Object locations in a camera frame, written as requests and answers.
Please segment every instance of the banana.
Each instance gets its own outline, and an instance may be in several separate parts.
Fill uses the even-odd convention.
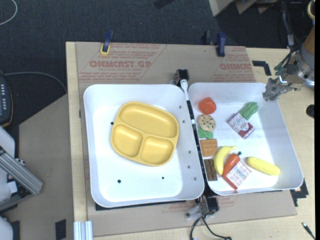
[[[235,150],[236,146],[223,146],[214,155],[214,169],[218,175],[222,175],[224,172],[225,157],[231,150]]]

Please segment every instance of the tomato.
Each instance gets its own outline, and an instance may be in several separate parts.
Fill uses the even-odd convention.
[[[204,98],[199,102],[199,110],[205,115],[212,114],[216,109],[217,105],[210,97]]]

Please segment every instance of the white cable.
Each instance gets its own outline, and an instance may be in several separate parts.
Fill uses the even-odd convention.
[[[15,12],[14,12],[14,14],[11,16],[11,18],[9,18],[9,19],[7,19],[6,21],[4,21],[4,22],[1,22],[0,23],[0,26],[1,25],[4,25],[4,24],[6,24],[6,23],[8,23],[9,21],[11,21],[16,15],[17,15],[17,12],[18,12],[18,5],[17,5],[17,3],[16,3],[16,1],[15,0],[11,0],[13,3],[14,3],[14,6],[15,6]]]

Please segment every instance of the black cable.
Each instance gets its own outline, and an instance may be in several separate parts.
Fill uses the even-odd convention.
[[[190,240],[194,240],[194,238],[193,238],[193,236],[192,236],[192,233],[193,233],[196,225],[198,224],[198,222],[199,222],[201,219],[203,220],[204,225],[205,225],[206,228],[210,231],[211,234],[213,234],[214,236],[216,236],[216,237],[218,237],[218,238],[224,239],[224,240],[232,240],[231,236],[222,236],[222,235],[215,234],[215,233],[210,229],[210,227],[208,226],[208,224],[207,224],[207,222],[206,222],[206,220],[205,220],[205,217],[203,217],[203,216],[200,217],[200,218],[198,218],[198,219],[196,219],[196,220],[194,221],[194,223],[192,224],[191,229],[190,229]]]
[[[65,93],[68,93],[67,88],[65,87],[65,85],[55,76],[47,74],[47,73],[43,73],[43,72],[32,72],[32,71],[27,71],[27,72],[15,72],[15,73],[3,73],[0,70],[0,74],[5,76],[5,77],[9,77],[9,76],[17,76],[17,75],[42,75],[42,76],[46,76],[46,77],[50,77],[54,80],[56,80],[64,89]]]

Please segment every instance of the black floor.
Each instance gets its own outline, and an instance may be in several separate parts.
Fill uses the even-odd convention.
[[[279,3],[260,14],[251,7],[239,14],[234,3],[213,17],[208,0],[0,0],[0,71],[4,74],[42,72],[67,85],[67,41],[201,44],[210,30],[224,32],[226,45],[285,48],[286,32]],[[286,2],[298,39],[308,35],[310,0]],[[8,75],[14,103],[14,127],[64,95],[54,79],[37,74]]]

